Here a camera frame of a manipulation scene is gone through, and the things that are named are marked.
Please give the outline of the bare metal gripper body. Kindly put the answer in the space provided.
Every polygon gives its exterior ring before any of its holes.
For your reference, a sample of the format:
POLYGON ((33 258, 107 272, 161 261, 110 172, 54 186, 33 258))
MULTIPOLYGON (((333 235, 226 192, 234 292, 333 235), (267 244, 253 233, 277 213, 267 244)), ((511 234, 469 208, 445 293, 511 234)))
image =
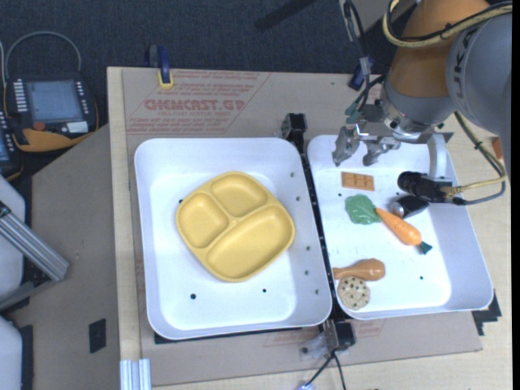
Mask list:
POLYGON ((435 132, 431 128, 408 128, 402 115, 390 114, 381 105, 365 105, 354 124, 353 135, 360 141, 395 145, 400 142, 426 144, 435 132))

